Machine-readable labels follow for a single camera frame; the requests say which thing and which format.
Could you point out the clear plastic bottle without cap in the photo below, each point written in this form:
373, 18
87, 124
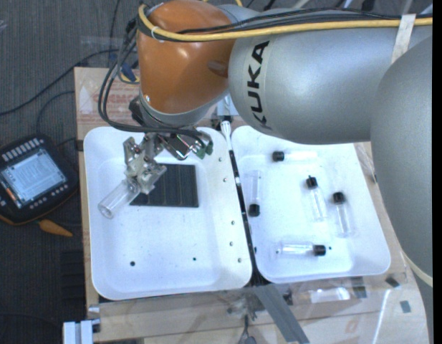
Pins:
113, 203

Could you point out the clear bottle with black cap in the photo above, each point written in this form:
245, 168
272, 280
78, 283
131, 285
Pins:
278, 156
254, 210
312, 182
319, 250
339, 198

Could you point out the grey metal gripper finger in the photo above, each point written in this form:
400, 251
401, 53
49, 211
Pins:
130, 152
150, 177

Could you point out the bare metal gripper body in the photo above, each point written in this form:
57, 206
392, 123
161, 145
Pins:
177, 144

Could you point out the black flat square panel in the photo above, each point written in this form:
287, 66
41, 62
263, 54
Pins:
177, 188

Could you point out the white plastic tray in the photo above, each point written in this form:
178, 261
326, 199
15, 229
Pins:
163, 249
299, 224

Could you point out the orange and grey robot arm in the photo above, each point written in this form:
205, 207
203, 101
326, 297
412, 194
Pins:
313, 77

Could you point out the brown cardboard board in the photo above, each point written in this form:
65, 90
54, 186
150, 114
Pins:
88, 95

